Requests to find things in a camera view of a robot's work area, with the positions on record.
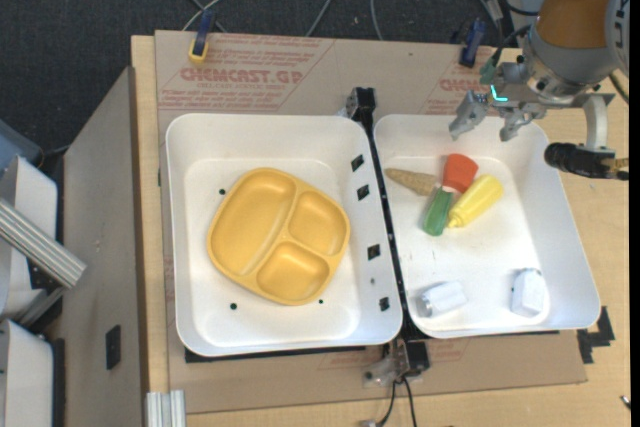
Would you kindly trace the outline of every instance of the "yellow plate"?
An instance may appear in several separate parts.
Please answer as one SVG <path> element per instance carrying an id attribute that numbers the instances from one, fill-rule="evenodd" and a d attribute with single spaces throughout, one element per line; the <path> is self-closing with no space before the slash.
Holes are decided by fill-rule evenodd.
<path id="1" fill-rule="evenodd" d="M 329 196 L 288 173 L 244 174 L 216 212 L 207 236 L 213 264 L 273 301 L 305 304 L 333 277 L 347 249 L 349 219 Z"/>

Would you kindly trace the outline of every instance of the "white container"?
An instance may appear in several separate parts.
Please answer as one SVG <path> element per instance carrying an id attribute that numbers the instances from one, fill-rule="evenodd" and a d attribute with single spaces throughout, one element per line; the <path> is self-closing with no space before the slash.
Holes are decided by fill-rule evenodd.
<path id="1" fill-rule="evenodd" d="M 398 334 L 402 308 L 369 141 L 359 125 L 337 116 L 186 114 L 167 129 L 166 151 L 176 326 L 188 349 L 217 357 L 380 345 Z M 207 230 L 224 198 L 219 191 L 259 167 L 306 181 L 349 218 L 348 248 L 317 302 L 265 299 L 209 258 Z M 365 186 L 368 194 L 359 199 Z"/>
<path id="2" fill-rule="evenodd" d="M 0 322 L 0 427 L 53 423 L 53 350 L 18 324 Z"/>
<path id="3" fill-rule="evenodd" d="M 473 223 L 433 237 L 422 230 L 427 198 L 385 180 L 411 320 L 435 338 L 580 329 L 600 315 L 600 301 L 559 172 L 543 158 L 549 144 L 535 124 L 501 142 L 503 120 L 486 118 L 453 141 L 451 116 L 389 115 L 375 126 L 383 168 L 430 173 L 442 180 L 450 153 L 461 153 L 504 187 L 503 197 Z M 539 269 L 544 310 L 511 311 L 515 277 Z M 446 315 L 421 315 L 429 287 L 459 281 L 468 302 Z"/>
<path id="4" fill-rule="evenodd" d="M 15 157 L 0 179 L 0 196 L 50 237 L 55 237 L 58 190 L 51 178 Z M 0 319 L 24 311 L 44 293 L 31 288 L 27 258 L 0 238 Z"/>

